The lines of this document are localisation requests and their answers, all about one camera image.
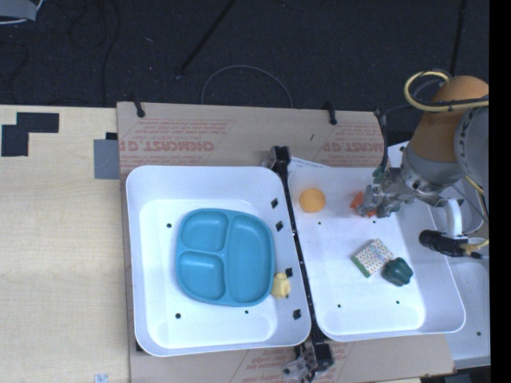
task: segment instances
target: white cable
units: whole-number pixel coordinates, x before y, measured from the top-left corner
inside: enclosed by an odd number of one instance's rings
[[[35,12],[37,13],[39,11],[39,9],[41,8],[42,6],[42,3],[44,2],[45,0],[39,0],[39,3],[35,9]],[[0,26],[8,26],[8,25],[11,25],[11,24],[20,24],[20,23],[23,23],[23,22],[26,22],[26,18],[19,18],[18,20],[9,20],[9,21],[6,21],[6,22],[0,22]]]

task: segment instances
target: orange round object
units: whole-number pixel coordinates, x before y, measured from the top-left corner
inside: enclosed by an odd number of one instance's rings
[[[327,202],[324,193],[318,188],[308,188],[300,195],[300,206],[307,213],[321,211]]]

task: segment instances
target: black fabric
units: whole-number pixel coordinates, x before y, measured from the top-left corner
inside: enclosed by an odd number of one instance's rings
[[[403,85],[418,71],[489,82],[489,0],[232,1],[46,0],[36,22],[0,26],[0,103],[113,107],[135,94],[374,111],[405,105]],[[234,65],[251,68],[209,80]],[[408,139],[420,115],[390,113],[390,143]]]

